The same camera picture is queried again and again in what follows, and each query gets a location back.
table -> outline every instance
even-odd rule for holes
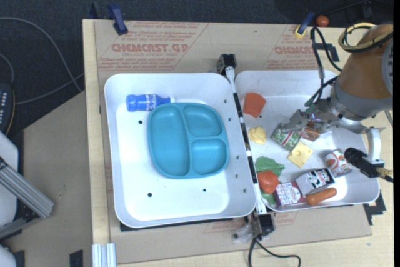
[[[144,22],[129,22],[130,26],[139,26],[139,30],[146,30]],[[84,63],[86,75],[86,105],[87,105],[87,130],[88,130],[88,145],[89,145],[89,168],[90,168],[90,188],[91,188],[91,208],[92,208],[92,240],[94,244],[107,244],[111,242],[111,228],[109,224],[109,204],[107,196],[106,184],[106,169],[104,166],[105,154],[103,146],[103,129],[102,119],[99,113],[101,105],[101,91],[99,90],[99,66],[96,51],[99,50],[99,43],[96,42],[96,32],[100,29],[113,30],[111,21],[95,21],[84,20],[83,38],[84,38]],[[189,62],[196,61],[194,68],[199,68],[199,71],[207,71],[205,68],[212,67],[214,61],[221,53],[239,51],[246,52],[252,56],[246,56],[242,60],[241,67],[245,70],[262,69],[257,59],[260,59],[268,49],[268,37],[276,39],[275,48],[280,48],[280,51],[288,51],[288,48],[296,48],[304,46],[304,40],[295,40],[290,38],[291,32],[295,26],[288,25],[259,25],[259,24],[190,24],[190,23],[168,23],[168,22],[150,22],[148,26],[156,26],[160,31],[170,30],[170,24],[174,28],[189,28],[192,26],[194,36],[192,43],[197,46],[202,46],[204,54],[192,57],[188,52],[191,49],[189,44],[187,47],[181,47],[182,51],[188,54],[178,57],[175,62],[170,65],[170,70],[174,72],[182,72],[185,70],[181,58],[185,56]],[[326,38],[326,41],[333,43],[338,51],[341,62],[345,62],[346,55],[344,51],[337,46],[337,39],[342,32],[341,28],[321,28],[321,31]],[[190,41],[188,32],[185,35]],[[114,35],[110,35],[111,40],[115,39]],[[247,39],[247,43],[241,43],[243,39]],[[326,69],[330,69],[327,59],[321,57]],[[303,59],[303,65],[297,64],[295,61],[286,60],[289,67],[309,68],[313,65],[312,62]],[[282,68],[282,61],[279,62],[272,54],[269,57],[271,66],[279,69]],[[365,122],[366,126],[385,126],[386,129],[381,133],[382,136],[382,153],[381,157],[386,161],[387,168],[393,168],[393,132],[385,115],[378,114],[376,118],[369,119]],[[393,230],[393,184],[382,181],[382,195],[385,200],[387,211],[382,216],[373,218],[374,226],[371,226],[372,235],[363,238],[351,238],[324,241],[312,244],[294,244],[291,246],[275,247],[272,249],[277,254],[298,254],[304,266],[320,266],[321,261],[324,261],[326,266],[391,266],[394,265],[394,230]],[[190,256],[185,258],[173,258],[154,261],[143,261],[140,263],[120,264],[124,267],[131,266],[247,266],[247,251],[238,250],[229,253],[205,254],[201,256]],[[254,252],[253,263],[268,264],[269,266],[295,266],[297,261],[290,259],[288,262],[282,262],[271,256],[264,258],[264,253],[261,250]]]

orange block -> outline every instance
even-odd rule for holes
[[[264,97],[257,93],[247,93],[244,99],[243,112],[257,118],[266,103]]]

white tray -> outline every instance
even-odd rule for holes
[[[228,80],[214,73],[117,74],[105,88],[116,214],[144,228],[246,216],[256,204],[241,125]],[[222,117],[229,143],[224,171],[172,179],[157,172],[147,141],[148,111],[128,112],[128,94],[158,94],[177,103],[204,103]]]
[[[326,81],[335,77],[334,73],[326,71]],[[302,168],[297,167],[287,159],[289,151],[275,142],[271,135],[279,123],[287,123],[297,109],[304,110],[304,103],[317,91],[320,80],[317,71],[244,71],[236,77],[236,87],[244,106],[246,93],[258,93],[266,99],[260,118],[244,114],[247,130],[251,127],[262,126],[267,132],[267,141],[260,145],[250,142],[253,161],[266,156],[277,163],[285,165],[279,180],[282,183],[294,181],[301,173],[326,167],[324,155],[340,148],[343,152],[354,147],[365,153],[366,147],[359,134],[344,128],[334,128],[324,133],[314,142],[301,138],[301,141],[314,150]],[[324,96],[329,96],[331,87],[324,90]],[[359,169],[353,167],[345,176],[336,178],[337,195],[323,201],[314,207],[343,206],[356,203],[370,203],[379,196],[377,178],[368,178]],[[293,211],[312,208],[307,203],[272,206],[264,201],[267,207],[274,211]]]

wooden table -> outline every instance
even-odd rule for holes
[[[111,242],[109,226],[109,206],[106,194],[106,179],[104,168],[103,132],[101,115],[99,114],[100,93],[98,79],[98,62],[96,55],[96,35],[94,20],[83,21],[84,37],[84,64],[86,75],[86,104],[87,104],[87,130],[89,143],[89,166],[91,185],[92,208],[92,240],[93,244],[108,244]],[[246,31],[258,32],[268,25],[252,24],[209,24],[221,34],[232,31],[233,28],[242,28]],[[342,28],[321,28],[328,43],[336,47],[343,66],[348,53],[338,45],[337,39],[342,33]],[[326,69],[329,66],[327,59],[321,55]],[[384,113],[378,114],[374,119],[364,123],[366,126],[386,127],[381,133],[382,152],[381,158],[385,160],[386,167],[393,168],[393,132]],[[393,184],[380,180],[382,195],[387,211],[381,216],[374,216],[372,235],[362,238],[339,239],[319,243],[295,244],[273,248],[276,254],[297,254],[302,259],[303,266],[394,266],[394,220],[393,220]],[[145,261],[129,263],[120,266],[247,266],[248,251],[232,251],[221,254],[206,254],[185,258],[164,259],[159,261]],[[267,255],[261,250],[253,253],[255,266],[297,266],[297,260],[278,259]]]

yellow cheese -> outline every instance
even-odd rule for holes
[[[263,127],[252,127],[249,129],[249,139],[257,144],[264,144],[267,141],[267,133]]]
[[[313,152],[309,146],[299,141],[287,158],[297,167],[301,168]]]

